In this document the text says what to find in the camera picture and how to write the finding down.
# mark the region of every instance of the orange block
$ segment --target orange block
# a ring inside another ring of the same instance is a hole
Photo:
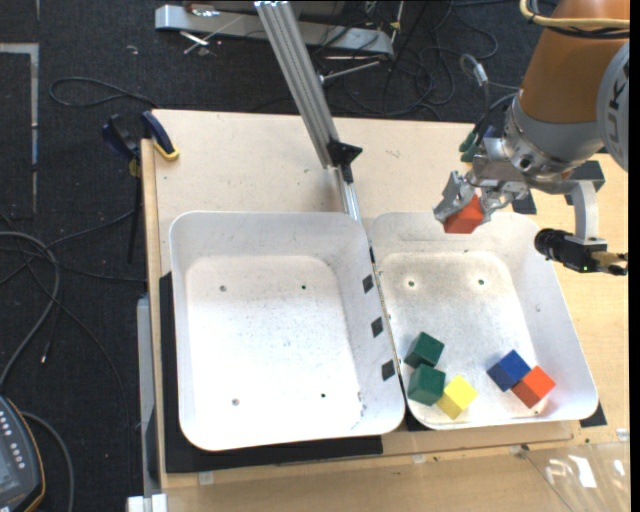
[[[511,388],[516,396],[531,408],[549,394],[556,383],[542,368],[535,366],[524,378]]]
[[[444,222],[444,232],[468,235],[473,233],[483,220],[484,212],[480,206],[480,199],[474,195],[467,206]]]

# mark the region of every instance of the robotic arm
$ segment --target robotic arm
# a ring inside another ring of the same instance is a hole
[[[531,189],[564,194],[575,208],[575,233],[542,230],[538,251],[578,272],[625,275],[628,255],[609,253],[598,237],[595,185],[574,169],[604,145],[628,171],[630,0],[560,0],[550,18],[530,3],[521,0],[522,13],[546,28],[504,132],[488,137],[476,125],[460,147],[472,169],[451,174],[434,214],[445,231],[471,233]]]

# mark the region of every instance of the blue block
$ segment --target blue block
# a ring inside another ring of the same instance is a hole
[[[509,352],[500,361],[487,370],[489,377],[502,391],[507,391],[520,382],[531,368],[515,350]]]

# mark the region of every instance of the wooden tabletop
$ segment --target wooden tabletop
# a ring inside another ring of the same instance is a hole
[[[335,176],[320,167],[298,116],[170,110],[154,114],[180,149],[180,157],[167,162],[154,153],[149,142],[143,141],[142,147],[158,408],[155,418],[162,468],[158,279],[170,270],[168,230],[172,221],[193,210],[341,211],[342,203]],[[449,173],[454,169],[466,170],[466,164],[459,161],[457,147],[470,130],[469,125],[345,118],[337,118],[335,123],[343,141],[364,149],[354,162],[353,171],[365,229],[386,212],[430,211],[439,202]],[[625,252],[627,174],[608,155],[594,155],[593,160],[600,163],[606,178],[598,193],[600,236],[608,240],[610,250]],[[573,209],[562,196],[535,192],[533,195],[538,214],[532,220],[541,228],[574,231]],[[383,436],[381,457],[216,471],[215,481],[236,484],[237,490],[242,491],[243,482],[300,478],[301,485],[307,485],[304,479],[312,475],[356,471],[360,473],[353,477],[354,482],[360,482],[367,474],[379,477],[376,472],[383,471],[381,468],[404,467],[427,459],[454,461],[478,456],[501,460],[500,457],[508,455],[509,446],[523,443],[546,449],[617,442],[618,436],[630,428],[628,280],[604,274],[577,274],[554,265],[598,390],[606,425],[581,428],[578,421],[571,421],[456,431],[407,432],[399,428]],[[200,483],[197,474],[167,474],[164,470],[160,474],[162,490],[169,495],[175,510],[188,510],[180,507],[208,499],[207,493],[211,491]],[[247,484],[245,490],[248,492],[250,488]],[[238,503],[238,510],[243,510],[242,500]]]

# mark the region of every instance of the wooden table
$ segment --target wooden table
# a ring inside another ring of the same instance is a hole
[[[342,203],[334,175],[320,167],[298,116],[169,110],[154,113],[181,152],[176,161],[167,162],[154,153],[148,141],[143,141],[147,270],[158,412],[155,426],[163,468],[158,279],[170,270],[171,222],[192,210],[341,211]],[[469,125],[343,118],[335,122],[342,140],[364,148],[353,171],[365,229],[385,212],[430,211],[440,200],[449,173],[465,170],[457,146],[470,130]],[[593,159],[600,162],[606,177],[606,184],[598,193],[600,236],[609,241],[610,250],[626,251],[627,174],[608,155],[594,155]],[[540,227],[574,230],[573,209],[562,196],[534,193],[534,199],[538,215],[533,220]],[[450,496],[442,489],[464,485],[474,490],[466,502],[468,506],[484,510],[478,495],[487,497],[488,489],[501,482],[495,493],[503,493],[504,485],[521,486],[538,497],[546,495],[549,503],[543,508],[556,510],[557,497],[544,485],[540,487],[540,476],[531,466],[523,469],[518,459],[509,456],[509,447],[523,443],[532,449],[615,443],[630,428],[628,280],[604,274],[581,275],[559,264],[556,270],[607,425],[581,428],[578,421],[541,422],[425,432],[408,432],[401,427],[383,436],[382,456],[242,468],[207,475],[167,474],[161,470],[159,483],[168,496],[169,510],[265,511],[287,509],[286,504],[290,510],[400,510],[400,504],[405,510],[412,510],[412,504],[419,504],[420,500],[435,499],[433,490],[419,485],[426,478],[440,489],[438,503],[443,507]],[[526,510],[514,497],[514,506],[516,503],[520,510]]]

